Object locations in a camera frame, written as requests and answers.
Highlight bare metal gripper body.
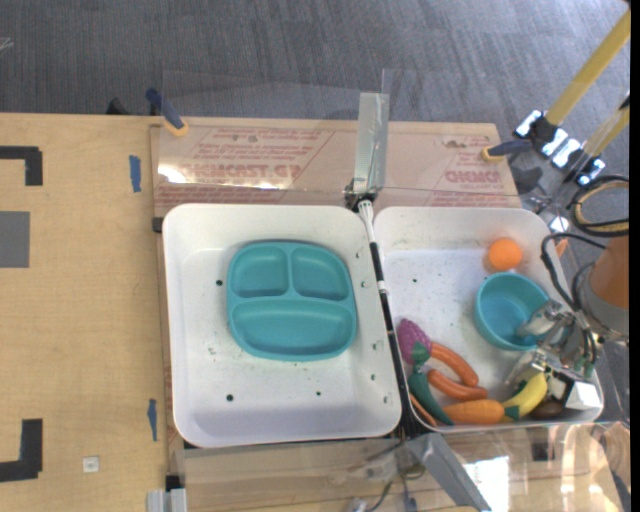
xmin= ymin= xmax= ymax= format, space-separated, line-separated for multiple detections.
xmin=537 ymin=305 xmax=599 ymax=372

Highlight yellow banana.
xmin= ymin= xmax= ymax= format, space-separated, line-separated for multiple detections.
xmin=501 ymin=370 xmax=550 ymax=421

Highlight blue bowl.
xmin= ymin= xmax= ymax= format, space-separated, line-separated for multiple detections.
xmin=473 ymin=271 xmax=552 ymax=352

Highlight brown oval toy food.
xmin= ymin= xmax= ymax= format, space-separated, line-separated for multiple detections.
xmin=528 ymin=398 xmax=565 ymax=421

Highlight orange sausage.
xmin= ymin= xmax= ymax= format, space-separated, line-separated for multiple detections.
xmin=428 ymin=341 xmax=480 ymax=388
xmin=426 ymin=368 xmax=489 ymax=402

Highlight orange ball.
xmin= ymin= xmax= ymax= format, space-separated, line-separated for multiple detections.
xmin=486 ymin=237 xmax=525 ymax=272

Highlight green pepper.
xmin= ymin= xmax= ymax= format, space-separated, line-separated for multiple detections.
xmin=406 ymin=368 xmax=455 ymax=427

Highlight thin orange carrot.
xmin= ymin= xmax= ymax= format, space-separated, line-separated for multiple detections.
xmin=408 ymin=392 xmax=439 ymax=428

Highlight white plastic tray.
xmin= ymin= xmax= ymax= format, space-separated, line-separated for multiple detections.
xmin=161 ymin=202 xmax=404 ymax=449
xmin=372 ymin=205 xmax=606 ymax=434

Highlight purple grapes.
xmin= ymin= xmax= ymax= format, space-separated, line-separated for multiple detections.
xmin=396 ymin=318 xmax=433 ymax=366

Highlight thin black and white rod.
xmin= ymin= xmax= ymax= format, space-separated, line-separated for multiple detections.
xmin=356 ymin=199 xmax=420 ymax=437

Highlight blue divided plate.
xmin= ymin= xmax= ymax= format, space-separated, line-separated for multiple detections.
xmin=225 ymin=240 xmax=359 ymax=362

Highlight brown cardboard board, red print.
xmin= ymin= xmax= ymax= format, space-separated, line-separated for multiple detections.
xmin=149 ymin=115 xmax=525 ymax=451

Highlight black block with thin wires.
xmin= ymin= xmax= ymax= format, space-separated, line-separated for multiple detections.
xmin=343 ymin=183 xmax=378 ymax=210

